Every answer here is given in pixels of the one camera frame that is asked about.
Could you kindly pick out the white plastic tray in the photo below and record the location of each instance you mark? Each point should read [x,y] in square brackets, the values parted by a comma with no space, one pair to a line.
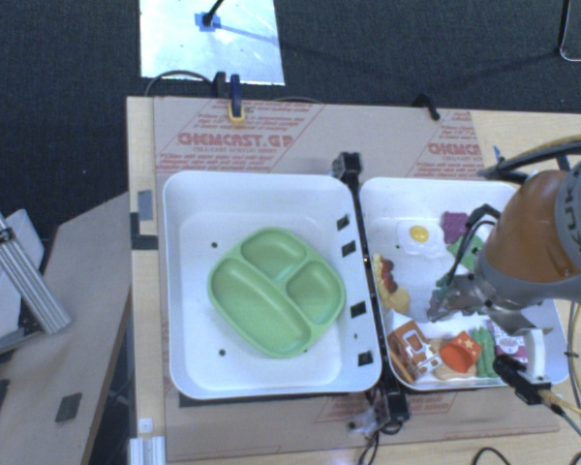
[392,196]
[193,279]

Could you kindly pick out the green divided plate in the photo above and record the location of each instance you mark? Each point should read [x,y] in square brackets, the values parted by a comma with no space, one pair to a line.
[271,293]

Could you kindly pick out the yellow biscuit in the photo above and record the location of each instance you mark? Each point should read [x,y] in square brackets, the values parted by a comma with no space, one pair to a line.
[399,301]

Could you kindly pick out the thin black rod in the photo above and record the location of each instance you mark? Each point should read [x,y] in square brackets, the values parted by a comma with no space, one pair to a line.
[366,262]

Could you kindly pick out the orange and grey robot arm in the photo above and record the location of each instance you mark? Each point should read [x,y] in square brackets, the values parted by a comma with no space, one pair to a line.
[537,230]

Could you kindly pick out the black cylinder on white bracket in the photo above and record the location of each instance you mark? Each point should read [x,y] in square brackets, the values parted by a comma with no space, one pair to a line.
[519,377]

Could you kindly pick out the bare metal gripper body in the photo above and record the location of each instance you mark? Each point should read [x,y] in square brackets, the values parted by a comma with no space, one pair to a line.
[484,300]

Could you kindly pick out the white and yellow fried egg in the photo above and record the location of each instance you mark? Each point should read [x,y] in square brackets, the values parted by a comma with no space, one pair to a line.
[418,238]

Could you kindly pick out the yellow and red pizza slice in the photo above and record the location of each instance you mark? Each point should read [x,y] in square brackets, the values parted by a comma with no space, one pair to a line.
[385,274]

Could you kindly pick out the purple and white packet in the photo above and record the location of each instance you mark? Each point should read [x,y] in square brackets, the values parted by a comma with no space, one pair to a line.
[512,346]

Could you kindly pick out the brown cardboard board red print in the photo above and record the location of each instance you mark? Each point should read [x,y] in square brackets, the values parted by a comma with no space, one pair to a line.
[397,138]

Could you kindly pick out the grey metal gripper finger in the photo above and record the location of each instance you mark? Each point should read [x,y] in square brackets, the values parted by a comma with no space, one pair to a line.
[457,309]
[437,309]

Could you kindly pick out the purple grapes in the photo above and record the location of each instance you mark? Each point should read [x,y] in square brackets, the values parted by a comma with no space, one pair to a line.
[453,226]

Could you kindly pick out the green beans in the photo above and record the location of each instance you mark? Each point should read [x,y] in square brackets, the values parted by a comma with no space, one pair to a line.
[485,354]

